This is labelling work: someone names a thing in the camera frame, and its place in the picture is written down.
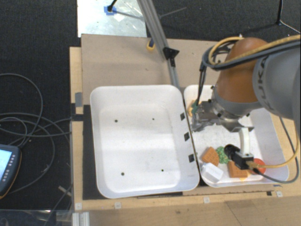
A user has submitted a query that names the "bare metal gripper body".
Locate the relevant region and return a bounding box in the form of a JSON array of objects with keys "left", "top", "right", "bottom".
[{"left": 194, "top": 99, "right": 238, "bottom": 129}]

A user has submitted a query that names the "thin black rod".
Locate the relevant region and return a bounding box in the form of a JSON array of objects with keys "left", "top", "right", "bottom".
[{"left": 182, "top": 93, "right": 201, "bottom": 175}]

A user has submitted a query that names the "yellow toy food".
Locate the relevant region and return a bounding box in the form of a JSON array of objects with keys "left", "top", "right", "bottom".
[{"left": 187, "top": 100, "right": 197, "bottom": 117}]

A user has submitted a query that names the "orange waffle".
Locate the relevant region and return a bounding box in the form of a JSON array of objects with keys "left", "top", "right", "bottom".
[
  {"left": 202, "top": 146, "right": 220, "bottom": 167},
  {"left": 227, "top": 161, "right": 250, "bottom": 179}
]

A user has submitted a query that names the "green broccoli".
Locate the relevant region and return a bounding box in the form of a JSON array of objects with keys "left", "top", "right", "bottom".
[{"left": 215, "top": 146, "right": 230, "bottom": 164}]

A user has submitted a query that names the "white carton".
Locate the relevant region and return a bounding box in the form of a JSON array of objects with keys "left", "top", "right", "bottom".
[{"left": 201, "top": 162, "right": 224, "bottom": 183}]

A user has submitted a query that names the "white plastic tray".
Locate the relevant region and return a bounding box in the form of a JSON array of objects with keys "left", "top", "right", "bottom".
[
  {"left": 90, "top": 84, "right": 201, "bottom": 199},
  {"left": 183, "top": 84, "right": 290, "bottom": 188}
]

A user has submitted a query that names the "red round toy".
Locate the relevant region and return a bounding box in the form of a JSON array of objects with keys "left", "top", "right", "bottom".
[{"left": 249, "top": 158, "right": 267, "bottom": 175}]

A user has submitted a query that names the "pale wood board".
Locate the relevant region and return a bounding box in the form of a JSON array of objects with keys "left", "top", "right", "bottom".
[{"left": 69, "top": 33, "right": 301, "bottom": 211}]

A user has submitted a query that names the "black cylinder on white bracket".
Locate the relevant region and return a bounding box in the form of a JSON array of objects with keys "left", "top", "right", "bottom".
[{"left": 223, "top": 126, "right": 255, "bottom": 170}]

